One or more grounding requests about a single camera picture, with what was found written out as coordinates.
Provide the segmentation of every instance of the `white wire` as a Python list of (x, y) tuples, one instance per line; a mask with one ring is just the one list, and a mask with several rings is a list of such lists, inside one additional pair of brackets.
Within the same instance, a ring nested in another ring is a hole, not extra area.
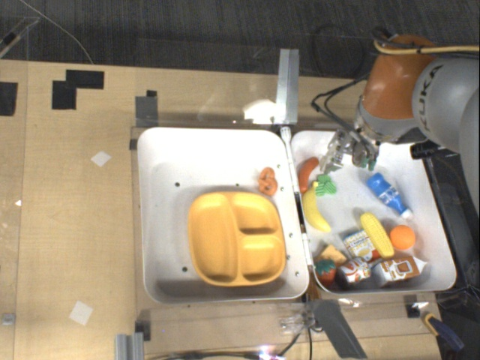
[(83, 51), (83, 53), (85, 53), (85, 56), (87, 57), (88, 61), (91, 63), (91, 64), (95, 64), (92, 60), (92, 57), (90, 57), (90, 54), (87, 52), (87, 50), (85, 49), (85, 47), (82, 45), (82, 43), (80, 43), (80, 41), (75, 37), (73, 36), (69, 31), (67, 31), (65, 28), (63, 28), (60, 24), (57, 24), (56, 22), (54, 22), (52, 19), (50, 19), (47, 15), (41, 13), (38, 9), (32, 7), (29, 3), (27, 3), (25, 0), (18, 0), (19, 2), (23, 3), (25, 6), (27, 6), (28, 8), (30, 8), (32, 11), (36, 12), (37, 14), (39, 14), (40, 16), (42, 16), (46, 21), (48, 21), (49, 23), (52, 23), (55, 27), (57, 27), (58, 29), (60, 29), (62, 32), (64, 32), (66, 35), (68, 35), (70, 38), (73, 39), (73, 41), (75, 41), (75, 43), (78, 44), (78, 46), (80, 47), (80, 49)]

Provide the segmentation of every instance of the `blue tool handle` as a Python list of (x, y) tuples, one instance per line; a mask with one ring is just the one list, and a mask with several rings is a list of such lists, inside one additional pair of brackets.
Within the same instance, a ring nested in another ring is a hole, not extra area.
[(445, 323), (435, 317), (428, 319), (428, 322), (455, 352), (460, 352), (464, 348), (464, 342)]

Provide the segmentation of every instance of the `banana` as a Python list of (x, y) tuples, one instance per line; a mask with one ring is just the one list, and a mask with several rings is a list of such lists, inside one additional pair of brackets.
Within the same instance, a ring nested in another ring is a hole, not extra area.
[(330, 232), (332, 228), (330, 224), (325, 220), (320, 211), (317, 208), (317, 195), (315, 194), (315, 188), (318, 186), (318, 182), (314, 181), (310, 189), (307, 190), (301, 197), (303, 203), (303, 212), (307, 218), (308, 223), (322, 232)]

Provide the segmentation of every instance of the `orange pretzel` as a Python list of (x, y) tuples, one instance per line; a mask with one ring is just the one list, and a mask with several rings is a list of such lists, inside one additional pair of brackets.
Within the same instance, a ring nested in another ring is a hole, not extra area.
[(260, 172), (260, 176), (258, 178), (258, 185), (259, 190), (262, 194), (267, 196), (275, 195), (278, 189), (277, 180), (275, 180), (275, 171), (267, 166)]

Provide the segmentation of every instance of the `yellow cable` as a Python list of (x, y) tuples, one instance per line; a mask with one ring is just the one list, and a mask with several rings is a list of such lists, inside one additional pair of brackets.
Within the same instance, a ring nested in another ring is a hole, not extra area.
[(390, 49), (384, 48), (378, 41), (374, 41), (373, 45), (380, 53), (387, 55), (418, 55), (428, 53), (451, 53), (451, 52), (480, 52), (480, 46), (476, 45), (458, 45), (458, 46), (424, 46), (422, 48), (412, 49)]

